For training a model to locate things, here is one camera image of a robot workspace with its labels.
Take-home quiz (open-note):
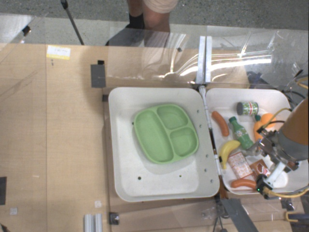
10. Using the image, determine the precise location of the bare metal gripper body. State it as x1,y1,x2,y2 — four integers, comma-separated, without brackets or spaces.
257,129,300,172

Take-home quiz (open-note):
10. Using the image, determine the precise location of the thin black and white rod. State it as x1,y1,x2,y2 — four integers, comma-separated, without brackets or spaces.
198,86,224,178

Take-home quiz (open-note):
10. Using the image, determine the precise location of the green divided plate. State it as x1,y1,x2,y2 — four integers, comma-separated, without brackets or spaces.
133,104,200,164

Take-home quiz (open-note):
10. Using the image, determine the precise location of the green and white can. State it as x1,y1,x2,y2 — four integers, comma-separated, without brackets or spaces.
236,101,259,116

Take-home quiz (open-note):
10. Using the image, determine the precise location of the brown packet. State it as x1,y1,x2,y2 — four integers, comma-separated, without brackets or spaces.
249,160,271,178

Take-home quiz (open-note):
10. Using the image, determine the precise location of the orange sausage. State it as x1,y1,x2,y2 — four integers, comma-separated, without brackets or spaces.
230,178,257,190
211,111,230,137

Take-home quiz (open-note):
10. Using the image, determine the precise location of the orange carrot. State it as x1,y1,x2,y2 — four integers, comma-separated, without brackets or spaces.
253,113,277,142

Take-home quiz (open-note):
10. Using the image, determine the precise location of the yellow banana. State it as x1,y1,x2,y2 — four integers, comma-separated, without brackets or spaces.
218,140,241,170

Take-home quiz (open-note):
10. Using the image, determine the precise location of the thin grey metal pole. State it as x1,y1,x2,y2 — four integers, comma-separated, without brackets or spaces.
53,0,85,46

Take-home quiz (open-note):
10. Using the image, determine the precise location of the black cylinder on white bracket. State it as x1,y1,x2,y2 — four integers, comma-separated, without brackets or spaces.
255,162,288,196

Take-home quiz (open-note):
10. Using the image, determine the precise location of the white plastic tray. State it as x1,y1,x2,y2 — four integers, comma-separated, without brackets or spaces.
205,87,309,195
108,87,220,203

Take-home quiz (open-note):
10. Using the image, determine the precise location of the person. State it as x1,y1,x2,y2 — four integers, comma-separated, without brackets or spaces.
105,0,188,47

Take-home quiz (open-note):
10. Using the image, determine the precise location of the white and orange carton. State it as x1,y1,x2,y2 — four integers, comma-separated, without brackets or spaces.
227,151,253,179

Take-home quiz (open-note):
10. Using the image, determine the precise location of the green bottle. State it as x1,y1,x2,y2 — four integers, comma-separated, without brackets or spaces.
228,116,254,151

